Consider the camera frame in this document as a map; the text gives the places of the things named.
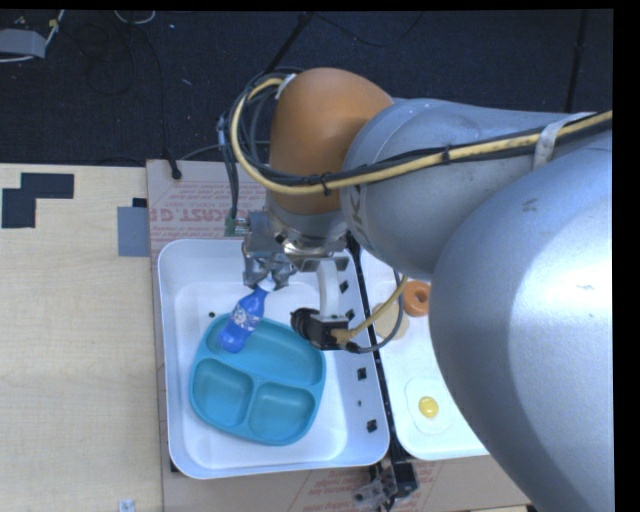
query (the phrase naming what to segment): wooden surface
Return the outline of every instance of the wooden surface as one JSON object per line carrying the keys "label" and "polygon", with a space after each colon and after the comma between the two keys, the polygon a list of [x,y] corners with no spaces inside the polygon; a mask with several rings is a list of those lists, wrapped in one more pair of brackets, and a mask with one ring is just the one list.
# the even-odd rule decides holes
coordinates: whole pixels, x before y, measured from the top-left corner
{"label": "wooden surface", "polygon": [[0,229],[0,510],[160,511],[150,259],[117,244],[145,170],[0,164],[0,188],[21,172],[73,173],[75,194]]}

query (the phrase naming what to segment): bottle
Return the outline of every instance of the bottle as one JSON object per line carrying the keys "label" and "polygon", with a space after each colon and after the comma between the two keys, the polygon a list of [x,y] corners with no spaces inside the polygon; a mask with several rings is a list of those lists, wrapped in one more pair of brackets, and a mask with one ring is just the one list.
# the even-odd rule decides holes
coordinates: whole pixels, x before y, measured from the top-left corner
{"label": "bottle", "polygon": [[264,316],[264,301],[273,288],[273,280],[267,278],[253,292],[238,301],[225,326],[218,333],[217,341],[222,348],[233,353],[244,348],[245,341]]}

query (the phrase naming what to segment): black floor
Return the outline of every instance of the black floor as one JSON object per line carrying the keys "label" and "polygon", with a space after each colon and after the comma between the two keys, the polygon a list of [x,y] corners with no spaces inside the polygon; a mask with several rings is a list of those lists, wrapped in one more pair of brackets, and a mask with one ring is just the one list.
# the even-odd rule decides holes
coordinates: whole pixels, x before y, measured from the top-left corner
{"label": "black floor", "polygon": [[[0,28],[46,35],[58,13],[0,9]],[[218,116],[274,60],[347,69],[395,97],[608,110],[613,10],[67,10],[46,58],[0,63],[0,162],[182,158],[216,143]]]}

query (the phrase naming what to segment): yellow cable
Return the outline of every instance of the yellow cable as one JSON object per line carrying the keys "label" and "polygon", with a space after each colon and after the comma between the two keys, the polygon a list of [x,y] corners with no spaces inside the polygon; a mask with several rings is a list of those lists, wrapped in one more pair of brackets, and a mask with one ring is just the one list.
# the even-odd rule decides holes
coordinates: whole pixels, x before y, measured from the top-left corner
{"label": "yellow cable", "polygon": [[338,343],[346,343],[351,338],[355,338],[360,333],[360,331],[369,327],[373,322],[380,318],[382,313],[389,309],[391,304],[393,304],[398,299],[400,294],[404,291],[404,287],[407,284],[408,280],[409,278],[407,276],[403,276],[400,284],[391,294],[391,297],[389,297],[382,306],[380,306],[370,317],[366,318],[360,325],[354,327],[353,329],[333,329],[331,331],[331,336],[333,336]]}
{"label": "yellow cable", "polygon": [[[238,102],[236,109],[233,112],[231,118],[231,146],[233,152],[238,160],[238,163],[247,171],[247,174],[251,176],[256,182],[260,185],[264,186],[268,190],[272,192],[279,192],[281,194],[288,195],[308,195],[308,194],[316,194],[319,192],[325,191],[325,186],[322,184],[316,185],[282,185],[280,183],[275,183],[267,178],[265,178],[258,169],[253,167],[247,159],[244,157],[242,150],[240,149],[240,144],[238,141],[238,123],[240,120],[240,114],[242,113],[242,109],[244,108],[245,102],[248,99],[251,99],[255,94],[262,91],[263,89],[280,85],[283,82],[280,78],[270,78],[265,80],[260,85],[256,86],[250,93],[245,94],[241,100]],[[578,121],[572,123],[571,125],[565,126],[559,130],[558,136],[568,135],[571,133],[575,133],[577,131],[583,130],[585,128],[589,128],[595,124],[598,124],[603,121],[607,121],[613,118],[613,111],[610,110],[608,112],[604,112],[602,114],[598,114],[596,116],[589,117],[585,120]],[[448,160],[459,160],[463,158],[469,158],[474,156],[479,156],[488,153],[494,153],[498,151],[505,151],[514,148],[528,147],[533,146],[538,142],[540,138],[540,134],[532,134],[532,135],[523,135],[519,137],[512,137],[510,139],[504,139],[500,141],[493,142],[485,142],[480,144],[475,144],[473,146],[466,146],[463,148],[456,148],[449,151]],[[337,190],[342,187],[349,187],[354,185],[362,185],[364,183],[371,183],[374,181],[386,180],[389,178],[394,178],[396,176],[401,176],[403,174],[407,174],[409,172],[417,171],[419,169],[423,169],[425,167],[432,167],[434,165],[441,164],[445,161],[445,154],[438,153],[435,155],[428,155],[425,157],[417,158],[412,160],[411,162],[405,162],[403,164],[394,165],[388,167],[386,169],[381,169],[379,171],[374,171],[361,176],[354,176],[351,178],[339,179],[331,182],[326,182],[325,185],[329,190]]]}

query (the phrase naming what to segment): toy donut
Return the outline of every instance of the toy donut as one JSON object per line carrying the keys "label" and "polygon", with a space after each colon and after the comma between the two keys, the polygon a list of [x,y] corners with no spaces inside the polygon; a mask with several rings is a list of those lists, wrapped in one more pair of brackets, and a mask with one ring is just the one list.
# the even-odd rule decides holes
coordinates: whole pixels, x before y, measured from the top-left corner
{"label": "toy donut", "polygon": [[409,281],[402,292],[404,310],[409,316],[424,316],[429,312],[431,285],[422,281]]}

